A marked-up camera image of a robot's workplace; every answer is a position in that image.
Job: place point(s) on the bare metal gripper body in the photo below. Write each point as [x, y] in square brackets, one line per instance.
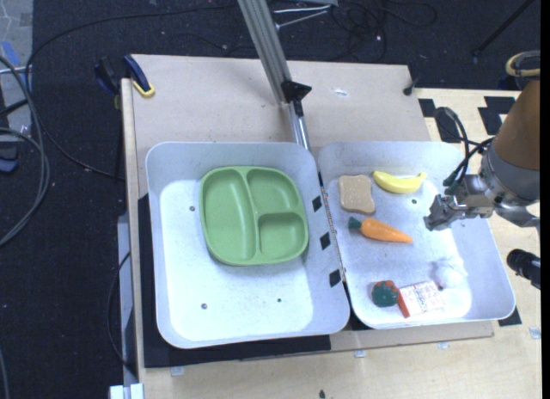
[474, 199]

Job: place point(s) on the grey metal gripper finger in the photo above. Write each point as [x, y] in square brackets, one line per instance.
[440, 204]
[436, 222]

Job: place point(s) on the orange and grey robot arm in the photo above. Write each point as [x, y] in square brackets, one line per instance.
[517, 130]

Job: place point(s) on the yellow banana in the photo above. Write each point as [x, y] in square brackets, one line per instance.
[397, 183]

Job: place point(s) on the orange carrot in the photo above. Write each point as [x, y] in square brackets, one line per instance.
[382, 230]

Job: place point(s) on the white crumpled lump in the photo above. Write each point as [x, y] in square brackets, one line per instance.
[449, 274]

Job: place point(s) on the white plastic tray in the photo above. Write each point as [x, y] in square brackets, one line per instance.
[386, 264]
[240, 302]

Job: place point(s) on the white and red carton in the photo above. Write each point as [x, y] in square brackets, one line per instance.
[422, 299]

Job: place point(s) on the tan bread slice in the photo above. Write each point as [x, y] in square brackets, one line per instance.
[356, 194]

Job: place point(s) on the dark green round vegetable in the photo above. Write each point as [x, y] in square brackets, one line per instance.
[384, 295]

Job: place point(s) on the thin black and white rod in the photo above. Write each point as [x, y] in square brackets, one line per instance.
[331, 229]

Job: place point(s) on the green divided plate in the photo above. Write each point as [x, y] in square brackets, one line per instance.
[227, 212]

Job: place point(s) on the brown cardboard board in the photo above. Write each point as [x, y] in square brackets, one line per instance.
[215, 105]

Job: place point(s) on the black cylinder on white bracket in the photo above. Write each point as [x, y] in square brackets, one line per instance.
[524, 265]

